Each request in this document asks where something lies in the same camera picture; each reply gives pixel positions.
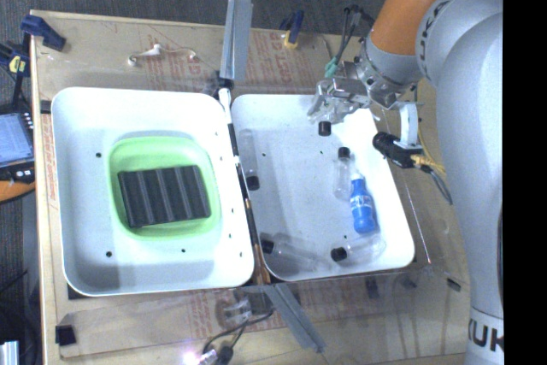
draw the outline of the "bottle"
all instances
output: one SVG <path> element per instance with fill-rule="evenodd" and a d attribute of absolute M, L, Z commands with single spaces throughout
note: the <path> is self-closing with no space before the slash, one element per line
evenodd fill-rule
<path fill-rule="evenodd" d="M 273 241 L 263 238 L 260 243 L 264 254 L 292 262 L 300 270 L 315 271 L 317 269 L 318 256 L 315 253 L 299 248 L 285 239 Z"/>
<path fill-rule="evenodd" d="M 255 140 L 253 139 L 253 132 L 250 129 L 244 129 L 239 132 L 238 151 L 239 157 L 241 158 L 241 167 L 244 171 L 245 181 L 247 182 L 247 188 L 250 191 L 260 189 Z"/>
<path fill-rule="evenodd" d="M 342 146 L 338 148 L 336 161 L 336 178 L 334 180 L 334 196 L 347 201 L 351 195 L 351 151 Z"/>
<path fill-rule="evenodd" d="M 338 242 L 332 247 L 331 258 L 340 264 L 370 262 L 384 250 L 385 241 L 380 233 L 370 233 Z"/>
<path fill-rule="evenodd" d="M 378 228 L 374 219 L 373 199 L 367 191 L 365 179 L 361 174 L 351 176 L 351 214 L 353 228 L 358 233 L 371 233 Z"/>

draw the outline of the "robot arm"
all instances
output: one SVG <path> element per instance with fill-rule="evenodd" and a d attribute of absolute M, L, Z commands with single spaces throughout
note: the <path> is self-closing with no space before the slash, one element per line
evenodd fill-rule
<path fill-rule="evenodd" d="M 439 144 L 471 279 L 466 365 L 504 362 L 502 58 L 503 0 L 386 0 L 355 65 L 366 91 L 342 94 L 336 79 L 322 86 L 322 102 L 337 93 L 346 113 L 371 103 L 400 109 L 397 97 L 423 77 L 436 88 Z"/>

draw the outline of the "bottle cap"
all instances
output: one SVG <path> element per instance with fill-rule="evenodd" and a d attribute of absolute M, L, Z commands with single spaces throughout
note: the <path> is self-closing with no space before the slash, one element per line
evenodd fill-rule
<path fill-rule="evenodd" d="M 350 158 L 350 156 L 351 156 L 350 148 L 347 148 L 345 146 L 338 148 L 338 158 Z"/>
<path fill-rule="evenodd" d="M 262 251 L 264 252 L 264 254 L 272 254 L 272 252 L 274 251 L 275 244 L 271 240 L 267 240 L 263 238 L 260 241 L 260 245 L 262 247 Z"/>
<path fill-rule="evenodd" d="M 334 248 L 331 250 L 331 258 L 335 262 L 340 262 L 348 258 L 348 252 L 341 246 L 339 248 Z"/>
<path fill-rule="evenodd" d="M 331 135 L 331 122 L 321 121 L 319 122 L 319 135 L 327 137 Z"/>
<path fill-rule="evenodd" d="M 250 191 L 257 191 L 258 189 L 260 189 L 260 180 L 256 175 L 251 175 L 250 177 L 247 177 L 245 181 L 247 181 L 247 188 Z"/>

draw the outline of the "screen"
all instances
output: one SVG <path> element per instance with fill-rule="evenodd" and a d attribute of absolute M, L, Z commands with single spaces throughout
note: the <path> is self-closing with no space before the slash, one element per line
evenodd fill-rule
<path fill-rule="evenodd" d="M 0 168 L 33 158 L 32 140 L 21 114 L 0 115 Z"/>

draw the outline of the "blue bottle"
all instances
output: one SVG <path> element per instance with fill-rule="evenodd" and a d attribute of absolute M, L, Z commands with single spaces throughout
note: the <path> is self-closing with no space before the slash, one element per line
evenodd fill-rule
<path fill-rule="evenodd" d="M 367 191 L 365 179 L 360 174 L 351 175 L 350 203 L 354 229 L 361 234 L 375 231 L 378 223 L 373 215 L 373 199 Z"/>

